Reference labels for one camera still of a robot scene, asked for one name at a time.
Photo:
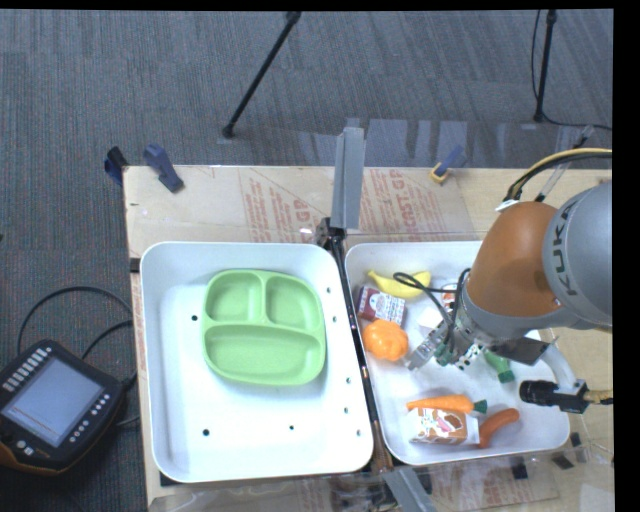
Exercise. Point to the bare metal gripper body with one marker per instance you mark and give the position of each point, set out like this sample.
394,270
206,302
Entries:
462,337

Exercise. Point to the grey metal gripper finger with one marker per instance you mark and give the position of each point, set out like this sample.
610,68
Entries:
421,352

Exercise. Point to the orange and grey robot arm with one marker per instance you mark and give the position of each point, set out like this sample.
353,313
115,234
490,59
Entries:
520,260

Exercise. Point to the white plastic tray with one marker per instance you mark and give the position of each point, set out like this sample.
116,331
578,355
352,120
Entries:
430,380
260,430

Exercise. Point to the orange bell pepper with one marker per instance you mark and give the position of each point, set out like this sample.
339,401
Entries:
385,340

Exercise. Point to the red and white packet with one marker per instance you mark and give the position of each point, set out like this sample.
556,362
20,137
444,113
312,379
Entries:
449,297

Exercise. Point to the green bottle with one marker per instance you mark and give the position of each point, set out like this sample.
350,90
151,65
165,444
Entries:
502,367

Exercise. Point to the orange carrot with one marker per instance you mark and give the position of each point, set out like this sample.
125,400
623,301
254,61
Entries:
440,403

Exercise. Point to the dark red carton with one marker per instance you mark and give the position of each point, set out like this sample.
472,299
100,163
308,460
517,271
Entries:
380,304

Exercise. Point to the yellow banana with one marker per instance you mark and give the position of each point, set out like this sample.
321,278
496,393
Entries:
395,287

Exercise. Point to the orange and white carton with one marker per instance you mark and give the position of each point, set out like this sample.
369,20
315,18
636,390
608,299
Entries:
440,427

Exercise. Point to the orange sausage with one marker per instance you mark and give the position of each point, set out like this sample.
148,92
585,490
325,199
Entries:
495,422

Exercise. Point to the green divided plate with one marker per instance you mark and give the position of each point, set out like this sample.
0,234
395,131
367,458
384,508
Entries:
260,345

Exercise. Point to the brown cardboard board red print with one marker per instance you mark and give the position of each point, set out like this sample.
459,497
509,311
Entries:
225,210

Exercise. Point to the black stand leg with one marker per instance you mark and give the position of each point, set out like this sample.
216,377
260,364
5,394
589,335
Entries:
262,70
544,65

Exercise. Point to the black cylinder on white bracket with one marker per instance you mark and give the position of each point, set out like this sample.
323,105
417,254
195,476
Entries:
542,393

